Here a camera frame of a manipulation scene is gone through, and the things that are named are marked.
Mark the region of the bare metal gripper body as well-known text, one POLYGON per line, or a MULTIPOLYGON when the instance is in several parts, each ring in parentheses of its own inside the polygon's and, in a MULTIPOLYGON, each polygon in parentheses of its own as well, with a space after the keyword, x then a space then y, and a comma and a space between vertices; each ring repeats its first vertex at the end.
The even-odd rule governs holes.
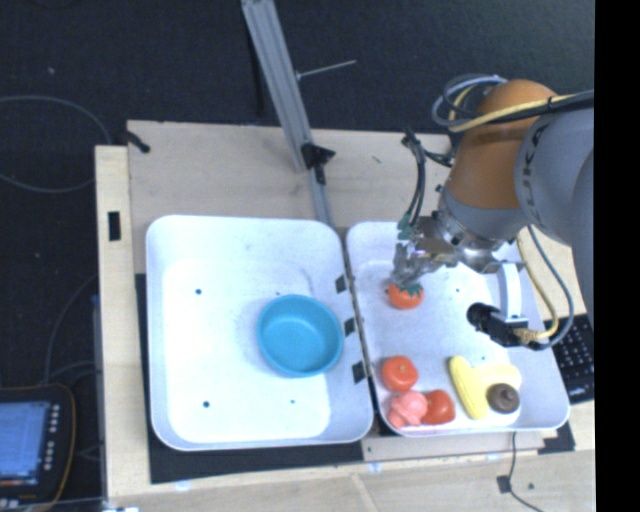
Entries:
POLYGON ((423 272, 463 264, 477 273, 495 273, 503 262, 495 252, 501 240, 483 238, 447 213, 419 217, 411 233, 411 260, 423 272))

